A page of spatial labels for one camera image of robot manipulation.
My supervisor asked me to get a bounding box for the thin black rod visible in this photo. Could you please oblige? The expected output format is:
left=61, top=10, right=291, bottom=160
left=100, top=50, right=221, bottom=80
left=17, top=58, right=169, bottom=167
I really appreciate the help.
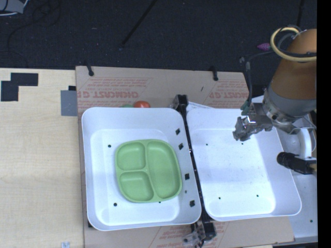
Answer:
left=180, top=104, right=209, bottom=225

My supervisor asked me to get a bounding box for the black cylinder on white bracket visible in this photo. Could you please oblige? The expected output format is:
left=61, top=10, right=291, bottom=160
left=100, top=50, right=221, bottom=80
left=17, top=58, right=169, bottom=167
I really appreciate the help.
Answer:
left=276, top=127, right=317, bottom=176

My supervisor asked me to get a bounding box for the white plastic tray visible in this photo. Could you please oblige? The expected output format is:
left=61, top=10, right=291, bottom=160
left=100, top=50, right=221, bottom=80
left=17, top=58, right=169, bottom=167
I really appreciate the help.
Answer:
left=81, top=106, right=202, bottom=232
left=185, top=107, right=303, bottom=222

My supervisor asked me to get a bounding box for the green divided plate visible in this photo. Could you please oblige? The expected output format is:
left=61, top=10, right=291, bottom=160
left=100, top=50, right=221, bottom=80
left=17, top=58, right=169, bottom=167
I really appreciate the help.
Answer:
left=114, top=138, right=183, bottom=204

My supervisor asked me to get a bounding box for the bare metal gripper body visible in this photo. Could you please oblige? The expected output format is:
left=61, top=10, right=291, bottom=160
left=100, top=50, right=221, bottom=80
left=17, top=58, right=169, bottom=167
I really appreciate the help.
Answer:
left=247, top=104, right=294, bottom=135

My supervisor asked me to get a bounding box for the black block with thin wires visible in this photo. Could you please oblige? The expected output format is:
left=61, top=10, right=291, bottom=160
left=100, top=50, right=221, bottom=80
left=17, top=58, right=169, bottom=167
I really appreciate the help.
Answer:
left=201, top=220, right=217, bottom=243
left=172, top=94, right=188, bottom=111

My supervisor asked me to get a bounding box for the white paper sheet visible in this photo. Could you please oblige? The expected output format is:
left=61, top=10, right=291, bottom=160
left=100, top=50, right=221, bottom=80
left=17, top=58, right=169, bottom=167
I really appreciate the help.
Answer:
left=187, top=101, right=216, bottom=111

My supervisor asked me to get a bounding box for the brown cardboard board red print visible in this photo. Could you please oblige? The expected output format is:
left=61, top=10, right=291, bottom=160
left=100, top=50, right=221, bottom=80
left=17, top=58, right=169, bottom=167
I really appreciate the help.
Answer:
left=75, top=66, right=296, bottom=248

